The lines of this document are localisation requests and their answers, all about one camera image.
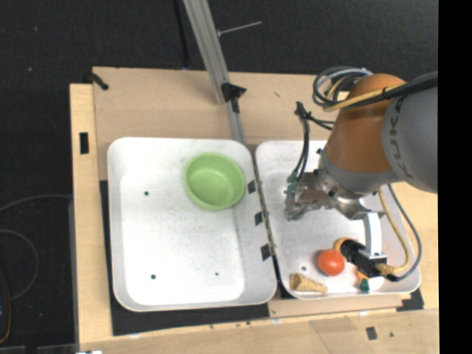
black bracket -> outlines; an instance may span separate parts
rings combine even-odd
[[[221,86],[221,91],[223,92],[224,100],[228,103],[231,101],[231,107],[233,111],[239,114],[239,104],[237,103],[237,99],[241,97],[246,91],[246,88],[242,88],[240,86],[235,86],[230,83],[224,83]]]

red tomato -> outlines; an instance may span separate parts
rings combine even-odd
[[[344,270],[346,259],[335,249],[326,249],[318,256],[318,267],[326,275],[338,275]]]

white tray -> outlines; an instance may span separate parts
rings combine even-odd
[[[185,164],[203,152],[255,180],[250,152],[232,140],[121,138],[108,149],[113,286],[129,310],[262,304],[276,291],[257,182],[222,211],[187,197]]]
[[[268,224],[274,244],[274,254],[280,270],[282,284],[287,291],[299,299],[315,299],[322,297],[340,297],[373,294],[402,294],[414,291],[420,284],[420,272],[417,269],[410,277],[400,282],[390,282],[376,277],[370,282],[370,292],[364,294],[359,289],[360,280],[356,276],[354,265],[347,263],[343,272],[336,277],[324,275],[316,265],[316,255],[324,249],[332,248],[333,243],[340,237],[351,237],[365,243],[365,231],[362,221],[349,221],[335,209],[320,209],[306,212],[299,221],[287,221],[284,216],[287,177],[295,168],[302,152],[303,143],[299,141],[273,141],[262,143],[256,149],[257,172],[262,184],[261,190],[268,212]],[[317,168],[318,148],[323,148],[325,142],[310,142],[310,155],[307,171]],[[401,234],[407,240],[407,235],[388,189],[385,189],[385,199],[390,206],[390,212],[399,226]],[[382,206],[378,196],[370,195],[364,198],[364,206],[373,211],[381,211]],[[388,256],[388,263],[399,266],[403,264],[404,251],[390,226],[387,217],[381,219],[383,252]],[[409,246],[410,258],[416,258]],[[290,288],[290,276],[300,273],[317,282],[324,283],[328,288],[327,294],[315,292],[299,292]]]

green plate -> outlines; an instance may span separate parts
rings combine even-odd
[[[227,209],[244,194],[246,180],[239,166],[220,153],[202,153],[184,171],[187,193],[195,204],[209,210]]]

